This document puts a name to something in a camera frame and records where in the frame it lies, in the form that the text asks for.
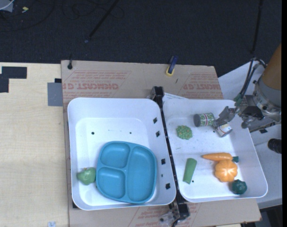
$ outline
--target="blue plate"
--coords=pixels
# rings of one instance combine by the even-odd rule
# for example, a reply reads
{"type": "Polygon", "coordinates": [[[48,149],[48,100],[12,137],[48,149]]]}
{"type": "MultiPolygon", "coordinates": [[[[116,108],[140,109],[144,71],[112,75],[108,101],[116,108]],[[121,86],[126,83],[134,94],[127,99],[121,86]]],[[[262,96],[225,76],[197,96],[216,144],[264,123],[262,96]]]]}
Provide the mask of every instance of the blue plate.
{"type": "Polygon", "coordinates": [[[147,202],[153,196],[156,179],[156,157],[149,148],[125,141],[111,141],[102,147],[96,184],[105,197],[129,203],[147,202]]]}

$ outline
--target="cardboard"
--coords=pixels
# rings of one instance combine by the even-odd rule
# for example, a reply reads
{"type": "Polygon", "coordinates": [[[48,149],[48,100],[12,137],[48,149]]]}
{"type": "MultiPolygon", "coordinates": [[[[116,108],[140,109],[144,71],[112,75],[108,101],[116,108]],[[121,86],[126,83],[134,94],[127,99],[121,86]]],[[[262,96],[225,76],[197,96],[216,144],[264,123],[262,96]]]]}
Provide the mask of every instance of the cardboard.
{"type": "MultiPolygon", "coordinates": [[[[66,147],[69,220],[71,227],[164,227],[160,221],[168,206],[146,206],[85,211],[73,207],[70,179],[70,149],[67,106],[76,97],[147,98],[152,87],[161,86],[168,94],[189,99],[223,99],[215,68],[176,65],[168,77],[166,64],[141,64],[104,61],[61,62],[63,115],[66,147]]],[[[206,227],[260,221],[255,199],[188,203],[190,216],[181,227],[206,227]]]]}

